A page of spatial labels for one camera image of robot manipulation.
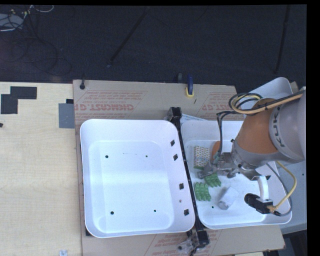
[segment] cardboard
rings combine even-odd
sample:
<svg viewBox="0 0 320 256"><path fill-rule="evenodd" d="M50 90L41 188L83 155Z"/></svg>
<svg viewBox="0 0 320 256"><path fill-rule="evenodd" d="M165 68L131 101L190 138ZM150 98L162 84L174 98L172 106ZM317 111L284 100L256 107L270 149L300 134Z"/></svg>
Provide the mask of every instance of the cardboard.
<svg viewBox="0 0 320 256"><path fill-rule="evenodd" d="M230 110L233 86L194 84L194 96L186 96L186 84L123 81L73 81L75 137L78 164L79 205L83 256L182 256L177 245L187 234L169 233L96 238L86 235L84 193L79 130L89 119L162 120L170 107L180 107L183 114L215 120L216 113ZM242 120L242 115L228 115L225 120ZM278 225L253 226L223 230L206 229L210 244L199 256L232 255L283 249Z"/></svg>

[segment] dark floor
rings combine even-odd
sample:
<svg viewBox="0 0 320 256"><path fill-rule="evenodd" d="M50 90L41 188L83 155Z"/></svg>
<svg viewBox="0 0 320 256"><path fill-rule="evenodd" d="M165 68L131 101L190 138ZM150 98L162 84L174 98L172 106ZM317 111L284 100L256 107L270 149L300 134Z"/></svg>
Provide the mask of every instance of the dark floor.
<svg viewBox="0 0 320 256"><path fill-rule="evenodd" d="M288 20L280 56L284 21ZM0 5L15 15L30 5ZM274 78L306 86L307 5L34 5L16 29L0 19L0 81L74 79L234 85L248 92Z"/></svg>

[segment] green object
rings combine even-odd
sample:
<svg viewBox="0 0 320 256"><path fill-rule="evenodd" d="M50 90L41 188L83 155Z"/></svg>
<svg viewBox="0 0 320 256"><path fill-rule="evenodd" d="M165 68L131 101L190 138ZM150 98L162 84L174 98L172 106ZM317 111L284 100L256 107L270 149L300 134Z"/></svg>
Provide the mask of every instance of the green object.
<svg viewBox="0 0 320 256"><path fill-rule="evenodd" d="M221 181L218 178L217 173L204 177L205 182L212 188L221 187Z"/></svg>
<svg viewBox="0 0 320 256"><path fill-rule="evenodd" d="M196 182L194 185L195 198L198 201L210 201L209 186L206 183Z"/></svg>

